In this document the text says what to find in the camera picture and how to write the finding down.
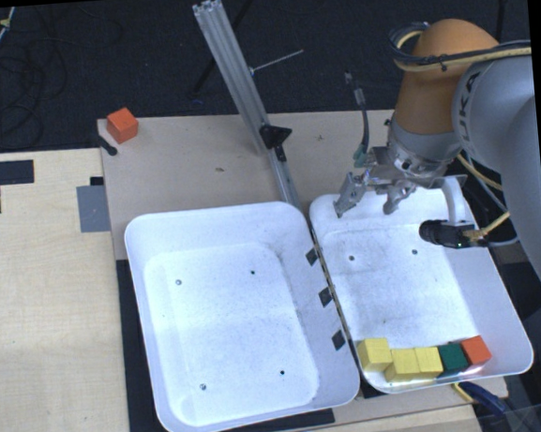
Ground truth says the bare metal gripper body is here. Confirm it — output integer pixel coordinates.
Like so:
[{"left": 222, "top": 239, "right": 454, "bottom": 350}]
[{"left": 361, "top": 140, "right": 452, "bottom": 191}]

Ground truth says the white plastic tray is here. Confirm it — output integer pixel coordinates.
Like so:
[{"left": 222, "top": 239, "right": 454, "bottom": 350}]
[
  {"left": 121, "top": 195, "right": 366, "bottom": 432},
  {"left": 307, "top": 175, "right": 537, "bottom": 401}
]

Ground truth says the yellow cube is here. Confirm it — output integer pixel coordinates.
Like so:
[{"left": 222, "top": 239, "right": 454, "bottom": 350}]
[
  {"left": 413, "top": 344, "right": 445, "bottom": 380},
  {"left": 381, "top": 346, "right": 423, "bottom": 386},
  {"left": 354, "top": 336, "right": 395, "bottom": 375}
]

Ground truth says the pale wood board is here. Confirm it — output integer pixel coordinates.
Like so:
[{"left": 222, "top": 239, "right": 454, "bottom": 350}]
[{"left": 97, "top": 84, "right": 512, "bottom": 432}]

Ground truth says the green cube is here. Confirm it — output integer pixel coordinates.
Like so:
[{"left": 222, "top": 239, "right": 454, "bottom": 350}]
[{"left": 436, "top": 341, "right": 471, "bottom": 377}]

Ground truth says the orange cube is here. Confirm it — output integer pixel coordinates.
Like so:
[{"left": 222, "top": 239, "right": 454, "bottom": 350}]
[
  {"left": 104, "top": 105, "right": 142, "bottom": 146},
  {"left": 459, "top": 333, "right": 494, "bottom": 368}
]

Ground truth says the black cylinder on white bracket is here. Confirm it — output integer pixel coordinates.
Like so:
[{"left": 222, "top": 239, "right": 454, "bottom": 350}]
[{"left": 413, "top": 172, "right": 490, "bottom": 255}]

